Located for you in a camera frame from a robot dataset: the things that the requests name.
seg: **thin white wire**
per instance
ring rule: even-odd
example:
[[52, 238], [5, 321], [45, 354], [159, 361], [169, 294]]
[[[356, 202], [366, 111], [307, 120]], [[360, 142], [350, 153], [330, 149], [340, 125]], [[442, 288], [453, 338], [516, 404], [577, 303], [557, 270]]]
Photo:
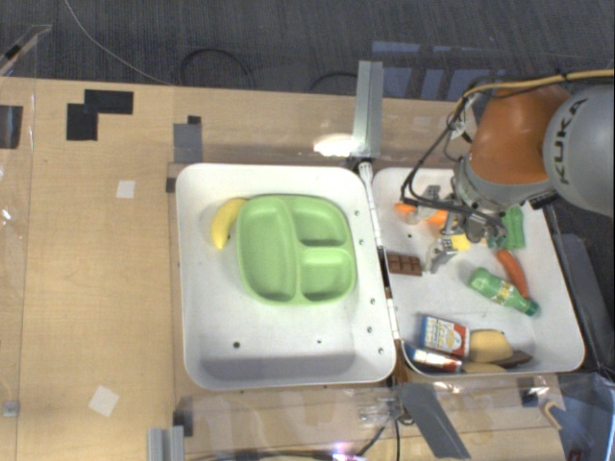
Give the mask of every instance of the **thin white wire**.
[[86, 35], [86, 37], [94, 44], [96, 45], [98, 48], [100, 48], [101, 50], [103, 50], [105, 53], [107, 53], [108, 55], [110, 55], [111, 57], [115, 58], [116, 60], [118, 60], [120, 63], [124, 64], [125, 66], [127, 66], [128, 68], [134, 70], [136, 73], [138, 73], [139, 75], [142, 75], [143, 77], [145, 77], [146, 79], [149, 79], [153, 82], [156, 82], [158, 84], [164, 84], [164, 85], [173, 85], [169, 82], [165, 82], [161, 79], [157, 79], [156, 77], [150, 75], [147, 72], [144, 72], [143, 70], [140, 70], [139, 68], [136, 68], [134, 65], [128, 63], [127, 61], [125, 61], [124, 59], [122, 59], [121, 57], [118, 57], [115, 53], [113, 53], [112, 50], [110, 50], [109, 48], [107, 48], [106, 46], [102, 45], [99, 41], [97, 41], [88, 31], [87, 29], [84, 27], [84, 25], [81, 23], [81, 20], [79, 20], [79, 17], [77, 16], [77, 14], [75, 13], [75, 11], [73, 10], [72, 6], [70, 5], [70, 2], [68, 2], [68, 0], [63, 0], [64, 4], [66, 4], [66, 7], [68, 8], [68, 11], [70, 12], [71, 16], [73, 17], [73, 19], [75, 20], [75, 22], [77, 23], [77, 25], [79, 26], [79, 29], [81, 29], [81, 31], [84, 33], [84, 35]]

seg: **white tray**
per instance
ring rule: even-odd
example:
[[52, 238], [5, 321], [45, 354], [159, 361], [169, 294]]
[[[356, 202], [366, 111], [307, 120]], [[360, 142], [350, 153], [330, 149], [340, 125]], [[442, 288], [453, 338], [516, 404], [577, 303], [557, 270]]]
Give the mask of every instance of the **white tray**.
[[[331, 167], [194, 164], [177, 179], [184, 317], [190, 377], [214, 390], [375, 382], [395, 364], [369, 206], [361, 180]], [[244, 289], [234, 233], [227, 247], [209, 241], [215, 211], [233, 197], [318, 196], [348, 219], [357, 285], [334, 303], [261, 303]]]
[[[438, 229], [428, 222], [410, 226], [394, 208], [407, 174], [408, 169], [390, 168], [380, 171], [374, 179], [382, 240], [389, 251], [417, 255], [425, 261]], [[415, 191], [422, 193], [428, 184], [439, 184], [443, 197], [450, 192], [452, 175], [450, 170], [423, 168], [415, 179]], [[470, 329], [503, 331], [514, 349], [533, 355], [531, 362], [511, 372], [568, 372], [580, 366], [585, 353], [583, 340], [546, 220], [542, 211], [529, 207], [524, 207], [523, 214], [527, 246], [515, 251], [515, 255], [525, 270], [531, 296], [540, 305], [539, 315], [529, 317], [496, 305], [467, 286], [471, 273], [479, 266], [505, 278], [494, 251], [485, 244], [476, 244], [434, 275], [390, 276], [400, 333], [407, 342], [419, 343], [420, 320], [427, 314]]]

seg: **green divided plate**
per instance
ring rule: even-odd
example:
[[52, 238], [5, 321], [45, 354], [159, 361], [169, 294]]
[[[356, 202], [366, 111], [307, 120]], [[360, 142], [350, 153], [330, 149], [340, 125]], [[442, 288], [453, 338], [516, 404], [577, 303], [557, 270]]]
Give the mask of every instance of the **green divided plate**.
[[357, 282], [348, 221], [322, 198], [253, 198], [237, 218], [237, 249], [241, 279], [263, 302], [328, 303], [346, 297]]

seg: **banana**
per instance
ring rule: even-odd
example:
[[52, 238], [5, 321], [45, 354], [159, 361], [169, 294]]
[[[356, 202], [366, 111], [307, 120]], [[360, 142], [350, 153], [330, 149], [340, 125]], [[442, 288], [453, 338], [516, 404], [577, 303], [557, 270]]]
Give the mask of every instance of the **banana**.
[[215, 212], [211, 221], [211, 242], [219, 250], [223, 249], [229, 240], [229, 231], [237, 220], [239, 211], [248, 203], [245, 198], [231, 198], [227, 200], [218, 211]]

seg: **wooden table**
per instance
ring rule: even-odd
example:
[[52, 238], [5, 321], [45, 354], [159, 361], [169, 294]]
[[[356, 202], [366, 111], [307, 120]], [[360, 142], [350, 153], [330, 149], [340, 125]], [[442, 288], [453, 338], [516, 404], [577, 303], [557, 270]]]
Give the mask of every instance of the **wooden table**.
[[[18, 90], [19, 81], [11, 80]], [[246, 394], [241, 407], [236, 397], [182, 385], [184, 372], [174, 366], [169, 251], [174, 228], [165, 191], [173, 124], [201, 116], [206, 160], [248, 156], [311, 163], [315, 137], [352, 131], [354, 99], [43, 80], [34, 88], [36, 148], [20, 347], [8, 338], [19, 332], [20, 318], [7, 317], [0, 336], [2, 371], [14, 373], [20, 358], [21, 411], [16, 420], [0, 419], [0, 458], [145, 459], [147, 430], [171, 425], [178, 394], [224, 410], [235, 447], [267, 437], [264, 432], [277, 428], [286, 410], [286, 418], [294, 418], [281, 400], [283, 392]], [[134, 113], [100, 114], [98, 141], [66, 141], [66, 105], [82, 103], [86, 88], [133, 91]], [[385, 100], [384, 160], [416, 159], [449, 111], [450, 104]], [[116, 197], [121, 181], [135, 182], [133, 198]], [[555, 391], [555, 379], [548, 381]], [[444, 400], [454, 424], [463, 425], [460, 435], [474, 459], [561, 459], [556, 431], [538, 409], [521, 408], [514, 381], [465, 384], [472, 405], [460, 397], [459, 404], [456, 397]], [[494, 403], [480, 392], [489, 384], [505, 400]], [[108, 417], [88, 407], [101, 385], [119, 395]], [[302, 395], [303, 421], [314, 426], [327, 424], [341, 393], [321, 388], [293, 394]], [[264, 430], [255, 426], [255, 411]], [[267, 438], [280, 446], [296, 444], [292, 433], [278, 430]], [[359, 434], [349, 440], [360, 445], [370, 435]], [[404, 427], [402, 435], [403, 459], [432, 459], [416, 426]], [[369, 451], [370, 459], [392, 459], [394, 450], [388, 429]]]

